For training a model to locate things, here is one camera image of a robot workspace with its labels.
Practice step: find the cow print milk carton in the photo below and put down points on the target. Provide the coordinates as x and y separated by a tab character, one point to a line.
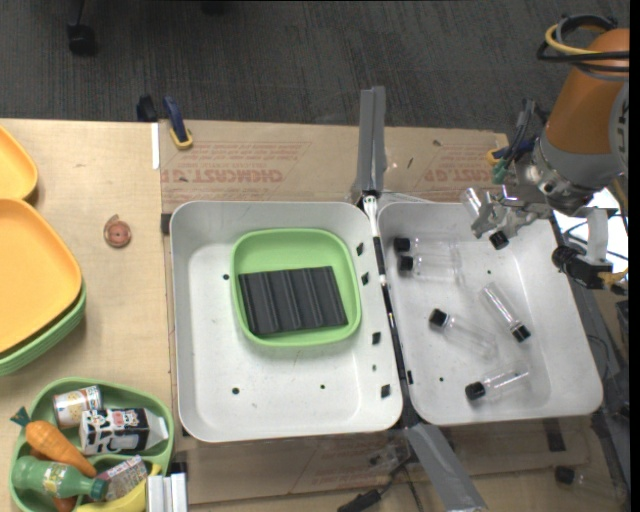
117	430

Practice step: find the yellow plate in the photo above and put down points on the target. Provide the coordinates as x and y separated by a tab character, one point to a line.
12	165
30	270

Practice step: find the small white and red can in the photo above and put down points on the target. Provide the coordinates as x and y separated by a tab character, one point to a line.
75	406

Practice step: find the green divided plate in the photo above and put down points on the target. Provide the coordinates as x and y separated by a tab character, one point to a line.
127	395

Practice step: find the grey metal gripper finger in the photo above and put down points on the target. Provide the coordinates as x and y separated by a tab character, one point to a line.
482	222
517	220

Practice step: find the black grooved rack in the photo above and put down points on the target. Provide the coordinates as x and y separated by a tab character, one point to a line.
292	299

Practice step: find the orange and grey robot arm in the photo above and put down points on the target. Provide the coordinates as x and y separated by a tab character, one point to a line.
585	110

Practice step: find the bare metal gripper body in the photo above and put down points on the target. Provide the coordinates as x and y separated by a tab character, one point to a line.
547	192

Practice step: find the green bottle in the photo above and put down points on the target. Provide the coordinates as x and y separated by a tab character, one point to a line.
45	477

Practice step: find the brown cardboard board red print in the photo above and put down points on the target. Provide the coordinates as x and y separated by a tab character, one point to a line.
300	160

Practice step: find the orange carrot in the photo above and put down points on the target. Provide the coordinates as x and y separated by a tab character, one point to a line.
52	440

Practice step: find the pink tape roll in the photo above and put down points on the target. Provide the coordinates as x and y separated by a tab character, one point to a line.
117	231

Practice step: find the small pink carton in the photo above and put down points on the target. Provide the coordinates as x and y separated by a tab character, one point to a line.
125	475

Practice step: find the yellow banana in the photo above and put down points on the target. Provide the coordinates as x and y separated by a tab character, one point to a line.
122	502

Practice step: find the clear bottle with black cap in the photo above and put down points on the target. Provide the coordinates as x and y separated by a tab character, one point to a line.
499	240
475	391
406	263
565	475
402	244
521	332
438	318

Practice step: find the black cylinder on white bracket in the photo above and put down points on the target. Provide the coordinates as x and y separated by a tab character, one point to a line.
590	272

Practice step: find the white plastic tray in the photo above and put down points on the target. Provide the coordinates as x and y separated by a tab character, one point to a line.
280	390
530	260

